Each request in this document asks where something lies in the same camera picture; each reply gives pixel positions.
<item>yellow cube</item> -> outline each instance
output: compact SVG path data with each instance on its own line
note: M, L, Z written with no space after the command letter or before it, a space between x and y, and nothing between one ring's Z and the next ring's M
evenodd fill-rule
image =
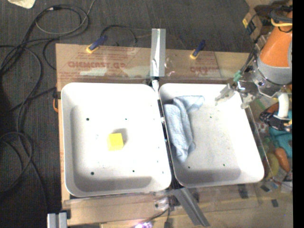
M121 133L112 133L108 136L108 150L121 150L124 146L123 136Z

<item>dark gray floor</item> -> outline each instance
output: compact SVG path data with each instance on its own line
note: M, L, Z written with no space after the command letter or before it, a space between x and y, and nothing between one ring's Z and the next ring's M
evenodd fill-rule
M33 8L25 9L7 0L0 0L0 45L19 44L33 19L45 8L56 4L73 4L87 11L93 0L36 0ZM248 11L244 0L96 0L89 14L87 30L61 43L90 44L109 25L132 28L138 36L138 47L149 47L151 38L142 37L151 28L167 31L167 48L194 49L202 39L207 51L249 52L252 42L244 34L242 19ZM78 17L70 11L49 13L40 24L48 31L68 31L77 25ZM132 36L123 29L111 32L114 40L108 45L130 46ZM28 39L49 38L36 27ZM44 43L29 47L39 57L43 77L34 94L50 89L56 84L56 72L42 57ZM9 52L0 47L0 61ZM56 67L55 43L46 49L48 61ZM9 70L0 74L0 135L16 130L19 109L7 112L21 103L35 85L39 76L39 64L25 51ZM0 195L0 227L46 227L47 213L59 212L60 171L58 151L58 120L52 107L52 92L35 98L23 107L19 130L29 136L33 143L32 162L22 175L21 182L10 192ZM26 155L17 136L4 139L20 152L23 166ZM39 182L34 166L41 177ZM3 141L0 142L0 191L13 181L21 171L17 154ZM45 190L47 203L44 202Z

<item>white tray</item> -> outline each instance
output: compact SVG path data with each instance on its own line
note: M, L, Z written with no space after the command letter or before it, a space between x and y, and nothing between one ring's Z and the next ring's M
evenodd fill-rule
M175 158L173 167L181 185L194 187L232 185L260 181L264 168L238 93L215 106L215 98L225 85L164 84L162 104L183 95L202 95L202 107L190 113L195 151L184 163Z
M140 84L70 83L61 91L65 183L76 197L166 189L171 171L154 90ZM122 133L124 147L108 151Z

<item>light blue towel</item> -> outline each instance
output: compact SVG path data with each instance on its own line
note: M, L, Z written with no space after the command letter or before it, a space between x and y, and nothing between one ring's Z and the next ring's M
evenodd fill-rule
M188 154L195 149L188 114L198 110L204 101L201 95L187 95L176 97L172 104L164 105L169 141L180 162L185 162Z

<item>white tube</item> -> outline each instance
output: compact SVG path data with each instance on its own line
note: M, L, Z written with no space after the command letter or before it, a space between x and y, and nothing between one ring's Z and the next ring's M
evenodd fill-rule
M286 118L289 110L289 97L287 93L281 93L278 97L279 111L277 116L280 118Z

